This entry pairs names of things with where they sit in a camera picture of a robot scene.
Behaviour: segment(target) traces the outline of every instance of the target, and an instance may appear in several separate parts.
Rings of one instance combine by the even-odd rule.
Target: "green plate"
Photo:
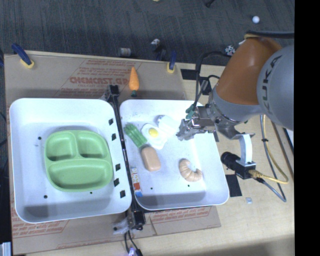
[[[52,133],[45,142],[44,159],[50,183],[61,191],[96,190],[106,186],[113,178],[107,142],[93,131]]]

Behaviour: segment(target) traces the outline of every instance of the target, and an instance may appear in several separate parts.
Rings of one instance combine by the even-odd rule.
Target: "fried egg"
[[[168,140],[165,132],[150,123],[143,125],[141,133],[148,140],[150,146],[157,150],[161,150]]]

